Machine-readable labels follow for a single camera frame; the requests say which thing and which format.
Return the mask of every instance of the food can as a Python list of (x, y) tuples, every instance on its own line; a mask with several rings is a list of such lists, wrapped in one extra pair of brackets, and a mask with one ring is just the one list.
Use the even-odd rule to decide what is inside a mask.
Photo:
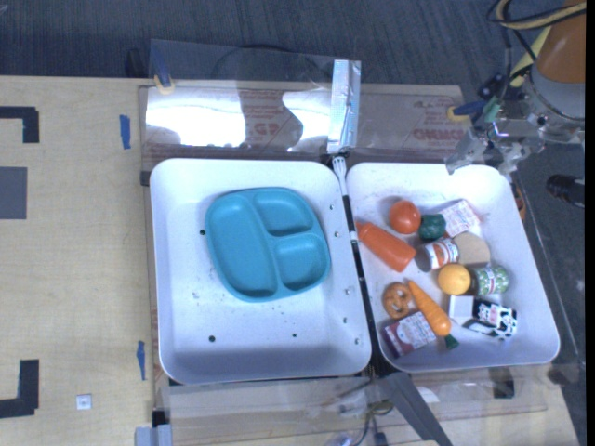
[(477, 295), (502, 294), (509, 289), (509, 274), (501, 266), (485, 266), (470, 271), (471, 289), (477, 291)]
[(441, 238), (424, 244), (417, 250), (416, 263), (422, 271), (441, 268), (448, 263), (458, 261), (459, 252), (452, 238)]

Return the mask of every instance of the white tray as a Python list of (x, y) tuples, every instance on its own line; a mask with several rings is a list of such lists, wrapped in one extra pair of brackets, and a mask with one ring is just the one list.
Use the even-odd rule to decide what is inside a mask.
[[(311, 205), (329, 245), (322, 283), (247, 303), (215, 272), (205, 213), (233, 190), (285, 187)], [(337, 178), (313, 162), (166, 160), (151, 175), (159, 355), (183, 384), (356, 374), (371, 346)]]
[[(517, 309), (516, 335), (498, 340), (454, 325), (452, 334), (460, 343), (459, 347), (446, 350), (442, 339), (438, 339), (397, 360), (381, 339), (385, 358), (396, 368), (425, 373), (542, 364), (556, 357), (560, 348), (558, 330), (509, 183), (495, 169), (471, 165), (448, 175), (441, 164), (365, 163), (349, 171), (347, 185), (354, 218), (372, 221), (388, 231), (391, 231), (389, 208), (399, 199), (415, 203), (422, 214), (466, 199), (482, 220), (480, 227), (473, 231), (488, 242), (492, 262), (505, 267), (510, 275), (508, 291), (488, 298)], [(398, 236), (412, 245), (420, 245), (416, 234)], [(381, 296), (391, 282), (406, 279), (417, 282), (448, 312), (449, 296), (438, 288), (435, 272), (425, 273), (412, 261), (403, 273), (398, 273), (363, 245), (361, 253), (378, 334), (390, 319), (382, 307)]]

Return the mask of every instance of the blue tape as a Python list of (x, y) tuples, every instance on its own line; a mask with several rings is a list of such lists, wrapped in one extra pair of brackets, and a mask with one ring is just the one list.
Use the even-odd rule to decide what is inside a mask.
[(130, 118), (127, 115), (120, 115), (120, 137), (124, 149), (130, 149)]
[(139, 360), (140, 379), (145, 381), (147, 379), (145, 377), (145, 343), (142, 340), (139, 340), (137, 347), (137, 359)]
[(157, 76), (157, 79), (159, 80), (159, 83), (161, 83), (161, 86), (165, 88), (170, 87), (171, 79), (169, 77), (167, 65), (165, 64), (165, 58), (156, 46), (152, 46), (150, 58), (154, 68), (155, 76)]
[(454, 115), (472, 115), (476, 114), (477, 112), (483, 111), (486, 102), (484, 100), (477, 100), (474, 102), (469, 102), (467, 104), (463, 104), (462, 106), (458, 106), (457, 108), (453, 109)]

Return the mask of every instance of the plastic carrot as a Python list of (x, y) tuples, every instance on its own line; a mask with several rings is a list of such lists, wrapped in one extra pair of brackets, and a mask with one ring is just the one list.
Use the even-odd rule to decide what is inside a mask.
[(449, 349), (455, 348), (458, 342), (450, 335), (452, 323), (448, 314), (415, 282), (409, 281), (407, 284), (411, 290), (411, 295), (416, 301), (417, 308), (424, 315), (426, 321), (428, 321), (431, 330), (436, 335), (445, 337), (446, 346)]

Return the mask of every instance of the yellow cable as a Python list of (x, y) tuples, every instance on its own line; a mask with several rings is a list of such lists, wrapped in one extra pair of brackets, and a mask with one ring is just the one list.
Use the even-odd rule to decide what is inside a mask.
[(545, 25), (549, 25), (559, 19), (564, 19), (573, 16), (575, 13), (587, 9), (587, 2), (581, 2), (570, 7), (560, 8), (556, 12), (547, 15), (545, 17), (537, 17), (534, 20), (528, 21), (506, 21), (504, 17), (504, 8), (510, 2), (510, 0), (500, 0), (497, 3), (495, 13), (498, 18), (498, 23), (506, 28), (512, 30), (530, 30), (533, 28), (540, 28)]
[[(533, 51), (534, 55), (537, 56), (539, 54), (539, 52), (541, 51), (541, 48), (543, 47), (543, 44), (545, 43), (546, 38), (549, 35), (550, 29), (551, 29), (550, 26), (544, 28), (543, 31), (539, 34), (539, 36), (535, 39), (535, 41), (531, 44), (531, 50)], [(516, 64), (514, 69), (510, 72), (510, 75), (513, 75), (515, 72), (517, 72), (521, 68), (524, 68), (525, 66), (530, 65), (532, 62), (533, 62), (533, 60), (531, 59), (531, 55), (529, 55), (529, 53), (525, 53), (522, 56), (522, 58), (519, 59), (519, 62)], [(524, 77), (517, 76), (512, 81), (510, 81), (510, 85), (512, 87), (521, 87), (523, 82), (524, 82)]]

